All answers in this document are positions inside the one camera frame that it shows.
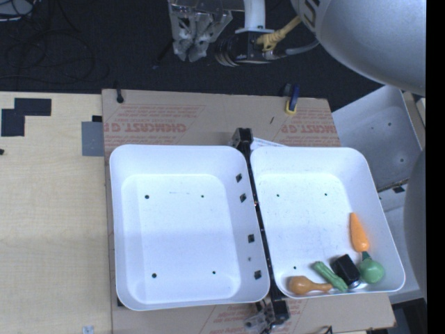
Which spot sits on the green round toy fruit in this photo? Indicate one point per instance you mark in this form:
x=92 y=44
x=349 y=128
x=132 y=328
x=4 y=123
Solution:
x=372 y=271

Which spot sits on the brown cardboard board red print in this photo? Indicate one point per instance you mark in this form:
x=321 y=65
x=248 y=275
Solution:
x=215 y=117

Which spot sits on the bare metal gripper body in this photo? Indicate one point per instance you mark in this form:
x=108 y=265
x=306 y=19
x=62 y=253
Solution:
x=200 y=7

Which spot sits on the orange toy chicken drumstick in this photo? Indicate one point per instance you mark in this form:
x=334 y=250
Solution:
x=303 y=285

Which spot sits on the thin black rod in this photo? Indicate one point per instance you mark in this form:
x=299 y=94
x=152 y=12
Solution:
x=261 y=228

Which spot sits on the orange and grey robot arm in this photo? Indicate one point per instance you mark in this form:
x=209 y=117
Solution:
x=375 y=26

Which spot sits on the small black can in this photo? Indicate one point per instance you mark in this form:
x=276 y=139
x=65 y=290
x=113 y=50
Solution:
x=345 y=269

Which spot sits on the green toy bean pod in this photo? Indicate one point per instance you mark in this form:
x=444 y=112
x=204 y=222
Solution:
x=330 y=276

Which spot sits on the white plastic tray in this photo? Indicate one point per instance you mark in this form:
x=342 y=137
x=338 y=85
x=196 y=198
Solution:
x=184 y=235
x=306 y=218

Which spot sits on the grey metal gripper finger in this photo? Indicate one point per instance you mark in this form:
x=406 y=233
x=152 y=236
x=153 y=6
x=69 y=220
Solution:
x=181 y=42
x=203 y=42

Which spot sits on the black cylinder on white bracket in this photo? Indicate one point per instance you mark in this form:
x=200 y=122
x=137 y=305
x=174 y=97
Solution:
x=255 y=12

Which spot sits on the orange toy carrot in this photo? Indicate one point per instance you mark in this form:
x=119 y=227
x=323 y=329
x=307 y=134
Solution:
x=358 y=233

